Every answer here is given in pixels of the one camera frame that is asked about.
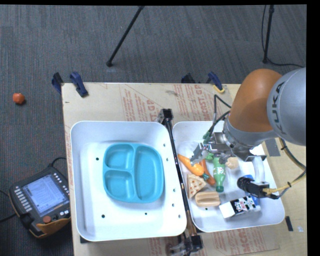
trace toy carrot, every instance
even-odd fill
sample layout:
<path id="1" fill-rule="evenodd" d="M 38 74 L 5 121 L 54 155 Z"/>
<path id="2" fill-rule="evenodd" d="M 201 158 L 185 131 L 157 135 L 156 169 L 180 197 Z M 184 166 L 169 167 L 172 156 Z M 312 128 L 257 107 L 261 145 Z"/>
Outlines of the toy carrot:
<path id="1" fill-rule="evenodd" d="M 193 166 L 191 165 L 190 159 L 181 154 L 177 154 L 178 159 L 184 164 L 187 169 L 192 172 L 194 175 L 201 176 L 205 173 L 205 170 L 202 165 L 199 163 L 195 163 Z"/>
<path id="2" fill-rule="evenodd" d="M 205 182 L 207 182 L 209 185 L 216 184 L 215 178 L 212 177 L 211 174 L 208 171 L 206 159 L 202 159 L 201 162 L 200 162 L 200 165 L 203 167 L 204 173 L 206 174 L 206 175 L 203 174 L 203 178 L 204 178 Z"/>

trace tripod leg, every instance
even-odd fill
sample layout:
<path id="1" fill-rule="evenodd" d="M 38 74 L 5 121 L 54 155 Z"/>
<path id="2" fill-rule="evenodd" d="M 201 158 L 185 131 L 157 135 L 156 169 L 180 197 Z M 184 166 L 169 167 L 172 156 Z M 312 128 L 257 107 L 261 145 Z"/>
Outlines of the tripod leg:
<path id="1" fill-rule="evenodd" d="M 274 13 L 274 11 L 275 11 L 274 5 L 273 5 L 273 4 L 270 4 L 268 28 L 267 28 L 267 31 L 266 31 L 264 57 L 263 57 L 263 60 L 262 60 L 263 63 L 267 63 L 267 62 L 268 62 L 267 55 L 268 55 L 268 47 L 269 47 L 269 37 L 270 37 L 270 30 L 271 30 L 272 14 Z"/>
<path id="2" fill-rule="evenodd" d="M 111 67 L 111 66 L 112 66 L 112 60 L 113 60 L 114 57 L 116 56 L 118 50 L 120 49 L 122 43 L 124 42 L 124 40 L 125 40 L 127 34 L 129 33 L 131 27 L 134 25 L 136 19 L 138 18 L 140 12 L 143 10 L 144 7 L 145 7 L 144 5 L 140 5 L 140 6 L 139 6 L 139 9 L 136 11 L 133 19 L 131 20 L 129 26 L 127 27 L 127 29 L 126 29 L 126 31 L 124 32 L 122 38 L 120 39 L 118 45 L 116 46 L 115 50 L 113 51 L 110 59 L 106 62 L 106 65 L 107 65 L 108 67 Z"/>

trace toy bottle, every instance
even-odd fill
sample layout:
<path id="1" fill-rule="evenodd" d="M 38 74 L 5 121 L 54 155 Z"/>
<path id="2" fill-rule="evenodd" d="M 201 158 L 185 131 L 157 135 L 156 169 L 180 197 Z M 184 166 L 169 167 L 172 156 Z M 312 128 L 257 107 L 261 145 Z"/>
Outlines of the toy bottle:
<path id="1" fill-rule="evenodd" d="M 224 164 L 219 163 L 219 157 L 213 158 L 213 177 L 216 181 L 215 190 L 219 193 L 224 191 L 223 183 L 226 179 L 226 166 Z"/>

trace blue divided plate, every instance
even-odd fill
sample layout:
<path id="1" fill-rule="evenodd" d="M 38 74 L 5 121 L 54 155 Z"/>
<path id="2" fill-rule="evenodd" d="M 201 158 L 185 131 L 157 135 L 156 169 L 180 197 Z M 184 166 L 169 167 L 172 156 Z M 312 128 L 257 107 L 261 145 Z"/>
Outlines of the blue divided plate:
<path id="1" fill-rule="evenodd" d="M 113 199 L 151 203 L 164 189 L 164 167 L 160 154 L 139 143 L 115 143 L 103 158 L 103 186 Z"/>

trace orange ball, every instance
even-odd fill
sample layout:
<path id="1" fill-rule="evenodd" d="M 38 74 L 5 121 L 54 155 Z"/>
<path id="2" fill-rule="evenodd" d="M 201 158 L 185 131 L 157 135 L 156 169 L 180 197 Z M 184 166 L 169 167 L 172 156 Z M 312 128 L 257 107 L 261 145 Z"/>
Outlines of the orange ball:
<path id="1" fill-rule="evenodd" d="M 12 99 L 16 104 L 22 104 L 25 101 L 25 96 L 20 92 L 16 92 L 13 94 Z"/>

